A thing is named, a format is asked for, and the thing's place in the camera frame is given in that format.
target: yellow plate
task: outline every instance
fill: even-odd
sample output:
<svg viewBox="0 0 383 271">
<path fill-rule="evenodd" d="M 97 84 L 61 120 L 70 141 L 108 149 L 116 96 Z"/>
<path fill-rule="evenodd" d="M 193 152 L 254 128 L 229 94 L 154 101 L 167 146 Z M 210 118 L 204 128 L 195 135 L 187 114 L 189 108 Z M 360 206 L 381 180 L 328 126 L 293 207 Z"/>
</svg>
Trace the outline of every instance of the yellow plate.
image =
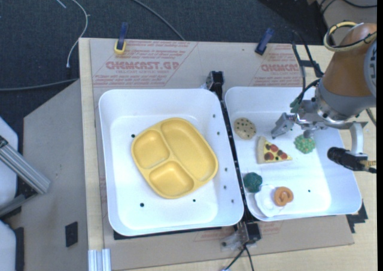
<svg viewBox="0 0 383 271">
<path fill-rule="evenodd" d="M 210 181 L 218 170 L 213 150 L 189 121 L 163 120 L 132 142 L 135 164 L 160 196 L 176 199 Z"/>
</svg>

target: broccoli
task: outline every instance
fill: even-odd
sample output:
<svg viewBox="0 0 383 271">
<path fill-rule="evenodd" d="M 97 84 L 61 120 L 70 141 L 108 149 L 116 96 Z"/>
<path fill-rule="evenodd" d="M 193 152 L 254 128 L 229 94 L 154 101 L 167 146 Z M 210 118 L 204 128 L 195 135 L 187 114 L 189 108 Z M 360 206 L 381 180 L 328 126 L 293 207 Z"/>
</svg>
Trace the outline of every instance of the broccoli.
<svg viewBox="0 0 383 271">
<path fill-rule="evenodd" d="M 254 172 L 250 172 L 244 176 L 244 186 L 251 193 L 260 191 L 259 187 L 262 184 L 262 177 Z"/>
</svg>

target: blue clip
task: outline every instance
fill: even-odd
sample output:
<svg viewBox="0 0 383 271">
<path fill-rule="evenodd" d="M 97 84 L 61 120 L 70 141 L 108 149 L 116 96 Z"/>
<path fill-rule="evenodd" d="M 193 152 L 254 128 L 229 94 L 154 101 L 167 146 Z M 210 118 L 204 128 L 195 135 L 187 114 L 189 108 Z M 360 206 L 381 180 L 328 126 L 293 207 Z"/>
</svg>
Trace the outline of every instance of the blue clip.
<svg viewBox="0 0 383 271">
<path fill-rule="evenodd" d="M 272 37 L 272 35 L 274 34 L 274 30 L 273 29 L 267 29 L 266 33 L 263 35 L 261 41 L 258 43 L 258 46 L 255 50 L 256 53 L 260 54 L 260 55 L 263 55 L 263 53 L 265 52 L 266 50 L 266 44 L 268 44 L 270 38 Z"/>
<path fill-rule="evenodd" d="M 125 37 L 127 34 L 127 29 L 129 28 L 129 25 L 127 22 L 123 22 L 121 26 L 121 31 L 120 31 L 120 37 L 114 44 L 114 52 L 116 54 L 123 54 L 125 52 Z"/>
</svg>

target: donut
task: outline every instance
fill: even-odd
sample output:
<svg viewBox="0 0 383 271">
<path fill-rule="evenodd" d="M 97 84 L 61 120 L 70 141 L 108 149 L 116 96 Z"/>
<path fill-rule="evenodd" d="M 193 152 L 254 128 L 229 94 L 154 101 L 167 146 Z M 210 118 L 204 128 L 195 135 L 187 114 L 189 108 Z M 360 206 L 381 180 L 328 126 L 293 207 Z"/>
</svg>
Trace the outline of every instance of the donut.
<svg viewBox="0 0 383 271">
<path fill-rule="evenodd" d="M 277 206 L 285 206 L 293 199 L 293 192 L 287 187 L 278 187 L 274 192 L 274 202 Z"/>
</svg>

